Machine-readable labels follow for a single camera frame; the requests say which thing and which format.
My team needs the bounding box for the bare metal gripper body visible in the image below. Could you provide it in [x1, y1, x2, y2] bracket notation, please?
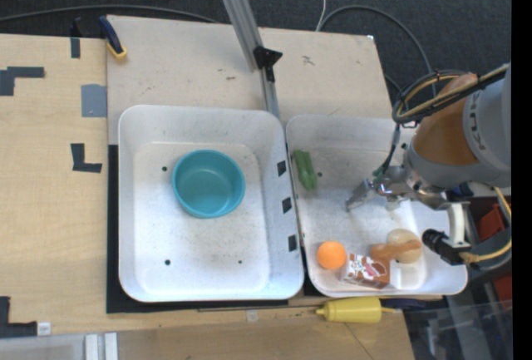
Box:
[372, 165, 449, 211]

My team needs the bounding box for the beige bread roll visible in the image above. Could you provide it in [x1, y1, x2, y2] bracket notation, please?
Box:
[386, 228, 423, 265]

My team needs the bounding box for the brown and white carton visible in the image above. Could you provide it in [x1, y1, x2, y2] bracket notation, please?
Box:
[339, 253, 392, 290]

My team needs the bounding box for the white plastic tray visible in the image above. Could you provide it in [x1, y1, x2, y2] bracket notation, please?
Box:
[117, 104, 305, 303]
[285, 113, 469, 298]

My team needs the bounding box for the brown sausage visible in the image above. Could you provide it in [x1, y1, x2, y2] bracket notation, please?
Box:
[369, 239, 422, 263]

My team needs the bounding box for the orange ball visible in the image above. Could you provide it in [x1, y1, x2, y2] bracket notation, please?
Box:
[316, 240, 348, 271]

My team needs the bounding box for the green toy vegetable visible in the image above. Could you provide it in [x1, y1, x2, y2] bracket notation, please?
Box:
[292, 149, 318, 191]

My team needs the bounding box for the pale flat board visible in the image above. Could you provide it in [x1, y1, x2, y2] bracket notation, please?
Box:
[106, 14, 444, 312]

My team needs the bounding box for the black cylinder on white bracket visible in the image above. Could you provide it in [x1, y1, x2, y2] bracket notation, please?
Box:
[421, 202, 473, 267]

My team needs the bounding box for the teal bowl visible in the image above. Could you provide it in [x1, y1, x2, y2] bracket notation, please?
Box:
[170, 148, 247, 219]

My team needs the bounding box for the yellow squeeze bottle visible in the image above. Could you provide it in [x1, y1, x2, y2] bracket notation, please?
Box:
[314, 296, 384, 325]

